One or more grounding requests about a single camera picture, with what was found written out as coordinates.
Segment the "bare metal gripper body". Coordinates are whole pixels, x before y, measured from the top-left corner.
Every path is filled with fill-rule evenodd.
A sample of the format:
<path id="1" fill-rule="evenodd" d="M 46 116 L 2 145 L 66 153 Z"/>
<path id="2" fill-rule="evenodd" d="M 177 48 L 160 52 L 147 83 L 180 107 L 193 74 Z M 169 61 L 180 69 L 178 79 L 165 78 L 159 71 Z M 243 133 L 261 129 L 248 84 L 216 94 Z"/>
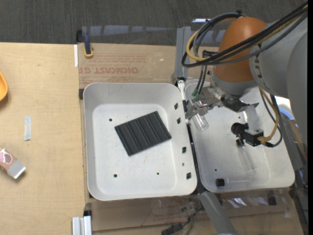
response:
<path id="1" fill-rule="evenodd" d="M 220 99 L 212 94 L 210 87 L 203 87 L 200 94 L 196 93 L 192 95 L 191 100 L 195 104 L 195 108 L 207 107 L 208 111 L 214 109 L 215 107 L 222 107 L 223 104 Z"/>

